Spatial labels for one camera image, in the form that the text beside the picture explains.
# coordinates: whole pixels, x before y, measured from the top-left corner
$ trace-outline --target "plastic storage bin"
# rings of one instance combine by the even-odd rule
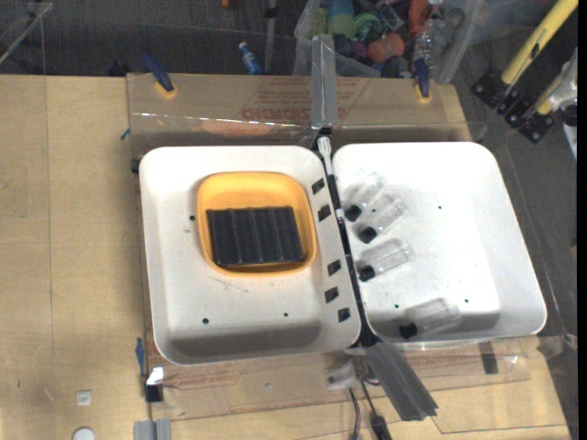
[[[323,0],[308,0],[305,10],[295,28],[297,38],[296,58],[293,68],[294,75],[309,75],[312,67],[312,46],[310,29],[313,24],[314,13],[320,7]],[[440,58],[436,69],[435,81],[437,83],[450,83],[460,60],[470,43],[475,22],[481,9],[483,0],[442,0],[441,5],[445,11],[451,8],[460,8],[465,13],[465,20],[455,32],[452,42]],[[339,76],[379,77],[378,71],[356,60],[337,54],[337,74]]]
[[[469,44],[533,28],[557,0],[483,0]]]

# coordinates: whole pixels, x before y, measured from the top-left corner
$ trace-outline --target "black cap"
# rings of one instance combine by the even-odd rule
[[[418,328],[414,323],[410,324],[403,324],[400,326],[400,336],[404,339],[409,339],[410,337],[417,336]]]
[[[375,277],[375,269],[371,266],[365,266],[359,269],[359,279],[362,281],[370,281],[373,277]]]
[[[367,244],[372,242],[372,240],[376,236],[377,236],[377,232],[373,228],[371,228],[370,226],[363,228],[363,230],[359,233],[359,239],[363,243],[367,243]]]
[[[347,210],[345,210],[345,218],[350,222],[356,222],[361,213],[362,210],[359,209],[357,205],[352,205]]]

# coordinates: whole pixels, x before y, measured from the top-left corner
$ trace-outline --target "wooden surface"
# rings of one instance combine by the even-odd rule
[[[441,92],[459,117],[454,89]],[[122,79],[0,77],[0,438],[67,439],[85,425],[131,439],[149,416],[134,353],[144,320],[127,128]],[[400,423],[384,398],[377,407],[394,440],[569,438],[546,362],[526,355],[519,381],[435,391],[434,420]],[[91,404],[78,406],[77,391]],[[172,438],[346,439],[353,417],[333,402],[177,421]]]

